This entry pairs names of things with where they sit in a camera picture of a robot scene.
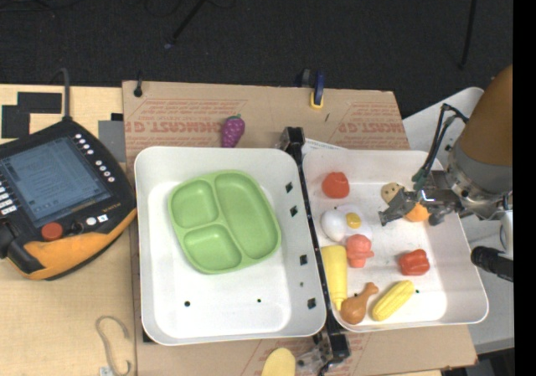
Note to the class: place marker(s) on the black cylinder on white bracket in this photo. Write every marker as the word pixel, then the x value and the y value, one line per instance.
pixel 492 261

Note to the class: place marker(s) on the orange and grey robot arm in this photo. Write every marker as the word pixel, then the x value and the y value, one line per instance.
pixel 490 123

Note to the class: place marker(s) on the purple grapes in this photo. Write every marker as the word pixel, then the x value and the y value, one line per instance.
pixel 233 131

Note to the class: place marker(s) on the red tomato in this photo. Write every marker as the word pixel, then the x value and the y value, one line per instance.
pixel 335 186

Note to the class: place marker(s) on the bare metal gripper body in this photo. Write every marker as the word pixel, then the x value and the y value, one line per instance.
pixel 469 198

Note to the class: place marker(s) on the red bell pepper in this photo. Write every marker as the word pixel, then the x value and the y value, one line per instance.
pixel 413 262

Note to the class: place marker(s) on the yellow corn cob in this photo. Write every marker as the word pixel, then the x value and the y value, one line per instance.
pixel 393 300

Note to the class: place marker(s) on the thin black rod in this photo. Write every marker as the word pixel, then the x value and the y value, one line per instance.
pixel 312 223

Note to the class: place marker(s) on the pink ice cream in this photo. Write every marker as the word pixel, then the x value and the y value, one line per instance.
pixel 359 249

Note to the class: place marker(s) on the white plastic tray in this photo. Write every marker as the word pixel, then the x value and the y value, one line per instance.
pixel 444 290
pixel 234 307

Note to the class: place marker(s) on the green divided plate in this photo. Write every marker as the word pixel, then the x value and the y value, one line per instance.
pixel 234 207

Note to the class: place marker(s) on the beige biscuit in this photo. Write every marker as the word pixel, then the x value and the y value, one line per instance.
pixel 390 191

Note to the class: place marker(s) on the brown cardboard board red print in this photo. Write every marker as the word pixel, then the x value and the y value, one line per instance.
pixel 268 119

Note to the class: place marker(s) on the white fried egg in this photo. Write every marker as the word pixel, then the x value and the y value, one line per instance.
pixel 355 220

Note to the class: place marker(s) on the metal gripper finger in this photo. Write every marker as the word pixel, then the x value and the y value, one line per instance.
pixel 437 216
pixel 398 206

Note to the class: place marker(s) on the white paper sheet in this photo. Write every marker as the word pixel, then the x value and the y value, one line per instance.
pixel 322 145

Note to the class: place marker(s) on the orange toy fruit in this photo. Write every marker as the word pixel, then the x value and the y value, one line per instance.
pixel 417 214

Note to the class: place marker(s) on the yellow bottle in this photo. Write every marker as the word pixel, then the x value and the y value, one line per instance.
pixel 335 274

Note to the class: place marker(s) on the brown chicken drumstick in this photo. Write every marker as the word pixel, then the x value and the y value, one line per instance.
pixel 355 308

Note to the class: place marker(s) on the pale yellow toy food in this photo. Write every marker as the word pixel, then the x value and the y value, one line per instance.
pixel 279 363

